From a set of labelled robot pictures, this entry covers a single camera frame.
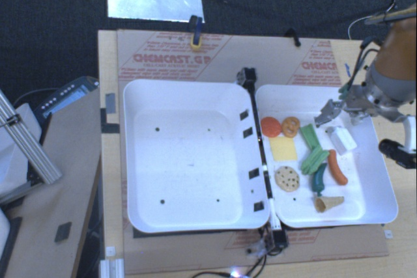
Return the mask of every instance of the toy cookie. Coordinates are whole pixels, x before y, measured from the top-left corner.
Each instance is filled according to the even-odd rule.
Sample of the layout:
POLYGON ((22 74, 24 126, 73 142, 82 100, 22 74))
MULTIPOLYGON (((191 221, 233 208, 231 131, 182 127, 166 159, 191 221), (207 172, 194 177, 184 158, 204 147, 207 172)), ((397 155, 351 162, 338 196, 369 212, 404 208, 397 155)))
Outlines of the toy cookie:
POLYGON ((296 117, 287 117, 281 124, 284 136, 293 138, 300 128, 300 121, 296 117))
POLYGON ((284 166, 275 172, 275 182, 282 190, 292 192, 300 186, 300 177, 293 168, 284 166))

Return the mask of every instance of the blue tape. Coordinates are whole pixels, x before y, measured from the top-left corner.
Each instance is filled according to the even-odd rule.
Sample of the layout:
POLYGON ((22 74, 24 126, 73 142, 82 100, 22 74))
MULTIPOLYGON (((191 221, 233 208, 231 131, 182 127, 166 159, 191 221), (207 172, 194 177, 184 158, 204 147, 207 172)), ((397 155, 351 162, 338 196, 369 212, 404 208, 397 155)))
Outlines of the blue tape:
POLYGON ((345 63, 346 73, 349 77, 351 77, 351 71, 349 70, 349 65, 345 63))

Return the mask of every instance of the green toy vegetable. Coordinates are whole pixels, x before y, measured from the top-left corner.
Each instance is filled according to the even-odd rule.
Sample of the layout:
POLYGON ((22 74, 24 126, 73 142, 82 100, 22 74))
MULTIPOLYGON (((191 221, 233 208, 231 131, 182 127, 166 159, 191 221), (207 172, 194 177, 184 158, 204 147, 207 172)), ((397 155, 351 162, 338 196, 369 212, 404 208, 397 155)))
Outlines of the green toy vegetable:
POLYGON ((314 148, 320 146, 319 138, 317 138, 312 124, 301 127, 300 131, 310 150, 314 150, 314 148))
POLYGON ((313 174, 320 167, 320 164, 328 157, 329 152, 323 150, 321 146, 314 148, 310 155, 302 162, 301 171, 303 175, 313 174))
POLYGON ((313 188, 314 192, 317 192, 318 197, 321 196, 321 192, 324 190, 323 174, 326 167, 327 163, 322 163, 317 171, 313 174, 313 182, 311 183, 311 187, 313 188))

